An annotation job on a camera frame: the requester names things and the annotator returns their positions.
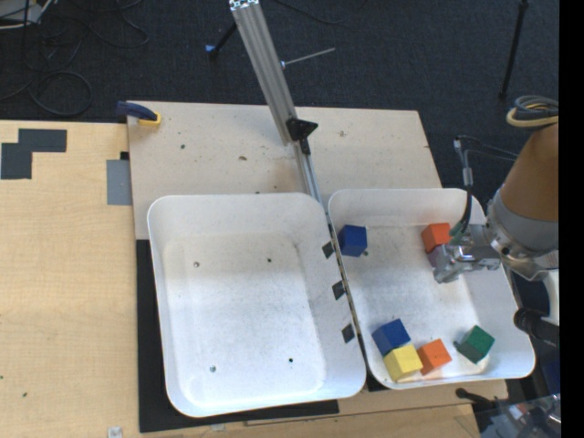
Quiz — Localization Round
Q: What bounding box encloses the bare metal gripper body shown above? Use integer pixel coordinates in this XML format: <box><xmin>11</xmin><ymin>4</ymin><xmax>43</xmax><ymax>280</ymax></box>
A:
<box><xmin>449</xmin><ymin>223</ymin><xmax>559</xmax><ymax>283</ymax></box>

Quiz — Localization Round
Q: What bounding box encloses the purple cube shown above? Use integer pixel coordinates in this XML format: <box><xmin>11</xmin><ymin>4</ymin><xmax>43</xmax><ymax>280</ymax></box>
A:
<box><xmin>426</xmin><ymin>245</ymin><xmax>451</xmax><ymax>269</ymax></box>

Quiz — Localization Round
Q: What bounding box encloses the orange cube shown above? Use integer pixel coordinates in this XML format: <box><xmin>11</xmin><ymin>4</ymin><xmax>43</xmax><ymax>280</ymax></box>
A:
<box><xmin>415</xmin><ymin>338</ymin><xmax>454</xmax><ymax>377</ymax></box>
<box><xmin>420</xmin><ymin>222</ymin><xmax>454</xmax><ymax>254</ymax></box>

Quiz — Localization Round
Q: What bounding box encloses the white plastic tray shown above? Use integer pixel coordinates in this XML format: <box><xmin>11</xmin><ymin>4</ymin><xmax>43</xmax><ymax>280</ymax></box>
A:
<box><xmin>327</xmin><ymin>187</ymin><xmax>537</xmax><ymax>391</ymax></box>
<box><xmin>146</xmin><ymin>192</ymin><xmax>368</xmax><ymax>419</ymax></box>

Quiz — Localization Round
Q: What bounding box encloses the green cube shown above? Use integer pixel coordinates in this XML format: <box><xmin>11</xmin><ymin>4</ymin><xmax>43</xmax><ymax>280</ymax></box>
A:
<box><xmin>455</xmin><ymin>324</ymin><xmax>496</xmax><ymax>365</ymax></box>

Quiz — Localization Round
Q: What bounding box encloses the blue cube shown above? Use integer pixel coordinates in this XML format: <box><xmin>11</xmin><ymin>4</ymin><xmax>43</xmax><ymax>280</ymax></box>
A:
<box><xmin>337</xmin><ymin>224</ymin><xmax>369</xmax><ymax>258</ymax></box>
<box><xmin>370</xmin><ymin>318</ymin><xmax>412</xmax><ymax>357</ymax></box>

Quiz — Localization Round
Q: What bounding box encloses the yellow cube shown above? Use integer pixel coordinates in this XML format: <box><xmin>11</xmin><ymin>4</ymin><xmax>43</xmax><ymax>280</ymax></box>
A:
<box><xmin>381</xmin><ymin>343</ymin><xmax>425</xmax><ymax>383</ymax></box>

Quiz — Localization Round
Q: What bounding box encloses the thin black and white rod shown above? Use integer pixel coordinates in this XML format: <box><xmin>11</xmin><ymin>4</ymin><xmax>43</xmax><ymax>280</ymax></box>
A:
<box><xmin>325</xmin><ymin>211</ymin><xmax>365</xmax><ymax>353</ymax></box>

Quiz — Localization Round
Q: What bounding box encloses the pale wood board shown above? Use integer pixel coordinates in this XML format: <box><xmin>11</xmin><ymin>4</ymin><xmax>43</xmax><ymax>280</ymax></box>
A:
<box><xmin>126</xmin><ymin>100</ymin><xmax>510</xmax><ymax>428</ymax></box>

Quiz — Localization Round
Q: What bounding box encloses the black cylinder on white bracket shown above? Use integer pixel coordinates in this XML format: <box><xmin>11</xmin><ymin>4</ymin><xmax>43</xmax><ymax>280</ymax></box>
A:
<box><xmin>513</xmin><ymin>267</ymin><xmax>559</xmax><ymax>347</ymax></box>

